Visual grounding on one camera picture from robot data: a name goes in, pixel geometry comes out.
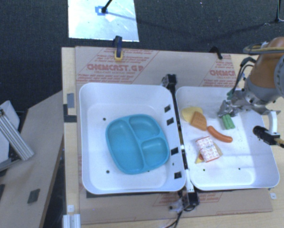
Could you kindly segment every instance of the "orange sausage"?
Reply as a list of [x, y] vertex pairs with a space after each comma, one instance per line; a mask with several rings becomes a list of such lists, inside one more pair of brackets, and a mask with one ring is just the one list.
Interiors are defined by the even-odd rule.
[[208, 126], [208, 132], [215, 138], [217, 138], [220, 141], [230, 143], [233, 141], [233, 138], [230, 136], [223, 135], [219, 133], [213, 126]]

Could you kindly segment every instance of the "dark floor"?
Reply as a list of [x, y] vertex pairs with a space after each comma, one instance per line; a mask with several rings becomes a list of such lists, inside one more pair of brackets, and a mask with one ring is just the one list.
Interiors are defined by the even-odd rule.
[[[277, 0], [134, 0], [140, 42], [125, 48], [241, 53], [284, 36]], [[280, 18], [284, 19], [284, 0]], [[111, 41], [68, 38], [67, 0], [0, 0], [0, 104], [23, 111], [62, 89], [61, 48], [109, 47]], [[57, 180], [63, 176], [60, 172]], [[60, 202], [59, 188], [54, 203]], [[49, 223], [58, 219], [53, 215]]]

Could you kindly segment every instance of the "robotic arm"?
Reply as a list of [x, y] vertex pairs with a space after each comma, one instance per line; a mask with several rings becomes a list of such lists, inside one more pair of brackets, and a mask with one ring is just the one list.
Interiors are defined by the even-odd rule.
[[[284, 98], [284, 37], [278, 37], [268, 43], [255, 44], [244, 49], [248, 54], [260, 54], [257, 60], [245, 58], [238, 73], [234, 88], [222, 102], [218, 116], [235, 116], [242, 110], [254, 110], [259, 114], [271, 113], [266, 105], [277, 98]], [[251, 66], [250, 75], [242, 89], [236, 89], [246, 67]]]

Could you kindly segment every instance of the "blue divided plate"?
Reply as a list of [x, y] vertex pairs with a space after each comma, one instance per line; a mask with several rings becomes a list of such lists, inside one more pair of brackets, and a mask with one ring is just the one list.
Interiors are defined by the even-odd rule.
[[130, 115], [112, 121], [106, 128], [106, 141], [115, 164], [127, 174], [156, 169], [170, 156], [162, 129], [149, 115]]

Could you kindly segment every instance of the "white container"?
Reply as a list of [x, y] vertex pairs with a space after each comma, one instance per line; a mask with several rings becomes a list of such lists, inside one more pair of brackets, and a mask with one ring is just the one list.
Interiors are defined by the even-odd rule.
[[[185, 184], [185, 171], [173, 100], [170, 92], [158, 85], [89, 83], [80, 89], [82, 137], [82, 180], [94, 194], [177, 191]], [[150, 172], [125, 174], [115, 165], [106, 144], [108, 124], [133, 114], [152, 116], [164, 132], [169, 149], [178, 153]]]
[[233, 138], [231, 143], [212, 138], [223, 155], [214, 161], [195, 164], [198, 155], [195, 141], [210, 134], [191, 126], [180, 116], [190, 179], [201, 190], [274, 187], [279, 182], [279, 172], [272, 148], [253, 134], [255, 126], [264, 126], [262, 116], [255, 111], [241, 112], [232, 117], [235, 129], [229, 130], [225, 130], [217, 117], [228, 91], [226, 88], [181, 87], [176, 93], [179, 112], [189, 106], [201, 107], [208, 126]]
[[[15, 112], [11, 102], [6, 101], [2, 105], [0, 105], [0, 107], [1, 109], [4, 110], [4, 113], [6, 114], [10, 122], [16, 128], [18, 128], [19, 117]], [[6, 139], [6, 137], [3, 135], [3, 133], [0, 131], [0, 163], [8, 159], [8, 154], [9, 154], [9, 142]]]
[[[189, 106], [198, 106], [216, 130], [233, 137], [232, 143], [214, 139], [223, 155], [207, 163], [195, 164], [198, 149], [195, 141], [208, 136], [180, 117], [189, 177], [201, 190], [232, 190], [269, 188], [278, 184], [279, 173], [269, 145], [253, 134], [253, 127], [264, 126], [261, 115], [254, 111], [240, 113], [232, 118], [236, 128], [223, 130], [217, 117], [229, 89], [211, 87], [182, 87], [176, 93], [179, 112]], [[82, 180], [85, 188], [94, 194], [178, 191], [186, 177], [180, 149], [180, 140], [171, 93], [158, 85], [121, 85], [89, 83], [79, 92]], [[105, 139], [108, 124], [120, 117], [148, 114], [162, 128], [171, 155], [161, 167], [150, 172], [130, 175], [115, 165]], [[174, 123], [167, 125], [168, 119]]]

